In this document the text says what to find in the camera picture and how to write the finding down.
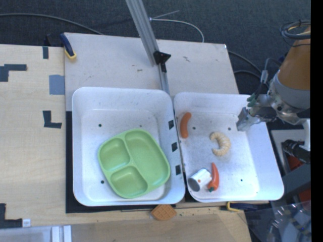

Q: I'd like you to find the orange toy carrot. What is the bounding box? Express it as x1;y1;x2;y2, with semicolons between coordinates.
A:
207;162;220;193

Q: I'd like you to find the cream toy croissant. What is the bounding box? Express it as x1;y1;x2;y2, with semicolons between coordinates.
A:
209;131;232;157

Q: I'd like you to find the white small can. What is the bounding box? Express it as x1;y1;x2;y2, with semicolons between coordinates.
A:
188;168;212;193

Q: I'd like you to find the brown waffle biscuit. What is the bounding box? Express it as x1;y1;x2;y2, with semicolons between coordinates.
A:
150;204;177;222

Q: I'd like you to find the pale flat board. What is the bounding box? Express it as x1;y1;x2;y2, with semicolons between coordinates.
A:
64;32;270;212

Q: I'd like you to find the white plastic tray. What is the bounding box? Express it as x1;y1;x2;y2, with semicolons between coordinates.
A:
173;92;285;203
72;86;186;207

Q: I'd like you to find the orange toy sausage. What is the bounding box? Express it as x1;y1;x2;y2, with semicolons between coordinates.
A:
179;111;192;139

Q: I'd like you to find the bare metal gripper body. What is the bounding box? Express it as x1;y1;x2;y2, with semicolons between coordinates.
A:
248;88;311;126

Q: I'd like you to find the green divided plate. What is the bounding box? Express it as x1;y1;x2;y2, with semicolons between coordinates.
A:
97;128;172;199

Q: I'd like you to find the black cylinder on white bracket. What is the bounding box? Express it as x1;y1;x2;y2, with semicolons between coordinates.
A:
281;118;311;164

